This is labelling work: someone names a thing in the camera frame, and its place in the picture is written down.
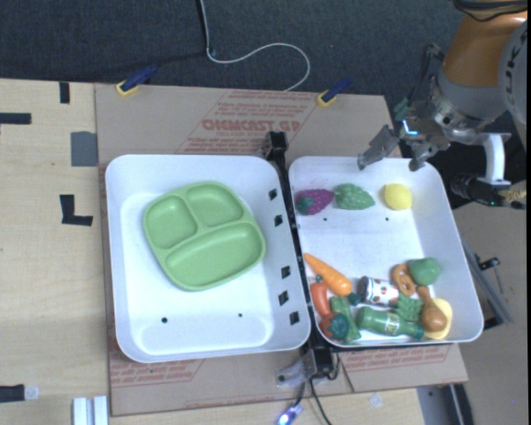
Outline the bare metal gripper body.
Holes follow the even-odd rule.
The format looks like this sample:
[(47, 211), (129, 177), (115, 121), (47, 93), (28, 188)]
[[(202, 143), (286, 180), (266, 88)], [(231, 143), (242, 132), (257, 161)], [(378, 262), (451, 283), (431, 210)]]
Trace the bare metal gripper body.
[(445, 149), (450, 143), (474, 144), (492, 119), (469, 116), (450, 104), (399, 103), (399, 135), (405, 141)]

